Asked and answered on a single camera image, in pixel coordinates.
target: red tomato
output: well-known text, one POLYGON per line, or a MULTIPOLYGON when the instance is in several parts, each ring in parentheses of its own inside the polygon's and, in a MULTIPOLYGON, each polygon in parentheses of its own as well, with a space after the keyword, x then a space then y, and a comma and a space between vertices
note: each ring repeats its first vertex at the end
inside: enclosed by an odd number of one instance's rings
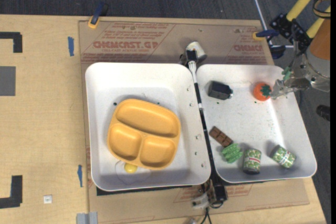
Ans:
POLYGON ((258 83, 253 89, 253 95, 259 101, 266 101, 270 98, 271 91, 272 89, 270 85, 261 82, 258 83))

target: white tray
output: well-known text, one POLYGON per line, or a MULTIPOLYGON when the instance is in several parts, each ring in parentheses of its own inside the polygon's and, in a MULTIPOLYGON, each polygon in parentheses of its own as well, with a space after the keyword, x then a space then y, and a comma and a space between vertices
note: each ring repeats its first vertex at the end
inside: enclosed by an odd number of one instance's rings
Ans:
POLYGON ((204 65, 197 70, 208 131, 216 126, 243 150, 256 148, 261 151, 260 174, 247 175, 242 171, 243 158, 228 164, 223 160, 222 146, 210 137, 216 170, 223 180, 259 182, 311 177, 316 172, 316 159, 295 95, 290 93, 264 102, 252 95, 255 83, 265 82, 272 87, 276 79, 282 79, 281 72, 276 66, 252 65, 204 65), (211 81, 229 85, 233 90, 232 98, 222 101, 209 97, 211 81), (284 169, 268 157, 277 144, 297 155, 291 169, 284 169))
POLYGON ((199 185, 211 168, 191 73, 177 64, 95 63, 85 74, 89 112, 91 175, 106 191, 199 185), (163 170, 121 174, 108 150, 107 133, 116 104, 129 98, 158 104, 181 121, 175 159, 163 170))

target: wooden table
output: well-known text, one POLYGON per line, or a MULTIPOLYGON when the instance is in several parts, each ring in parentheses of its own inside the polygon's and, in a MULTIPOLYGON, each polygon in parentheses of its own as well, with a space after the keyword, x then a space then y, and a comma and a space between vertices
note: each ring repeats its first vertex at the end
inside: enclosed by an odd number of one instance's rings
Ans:
MULTIPOLYGON (((76 223, 77 213, 89 212, 87 177, 80 187, 77 175, 79 165, 87 174, 78 44, 78 21, 87 19, 0 15, 0 31, 23 35, 23 53, 13 53, 12 40, 0 39, 0 66, 16 67, 15 96, 0 96, 0 197, 11 195, 11 176, 23 177, 23 202, 0 209, 0 223, 76 223), (46 195, 52 195, 51 204, 44 203, 46 195)), ((215 214, 212 222, 325 223, 312 179, 303 182, 308 205, 215 214)))

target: orange divided plate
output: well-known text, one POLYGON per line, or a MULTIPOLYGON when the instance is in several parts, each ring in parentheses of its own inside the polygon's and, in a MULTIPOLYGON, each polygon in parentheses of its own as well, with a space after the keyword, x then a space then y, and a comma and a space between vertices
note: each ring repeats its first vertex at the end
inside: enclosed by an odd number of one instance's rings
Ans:
POLYGON ((107 145, 118 159, 148 169, 173 161, 181 123, 170 110, 150 102, 127 99, 118 104, 109 126, 107 145))

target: green can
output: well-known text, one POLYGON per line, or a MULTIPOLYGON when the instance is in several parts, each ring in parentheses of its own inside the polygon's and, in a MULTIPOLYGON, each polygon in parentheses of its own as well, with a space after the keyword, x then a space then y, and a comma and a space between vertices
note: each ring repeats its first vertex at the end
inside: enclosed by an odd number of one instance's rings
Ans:
POLYGON ((284 168, 291 168, 296 160, 296 155, 280 145, 273 148, 270 157, 284 168))
POLYGON ((244 152, 243 171, 248 175, 260 173, 261 151, 250 148, 244 152))

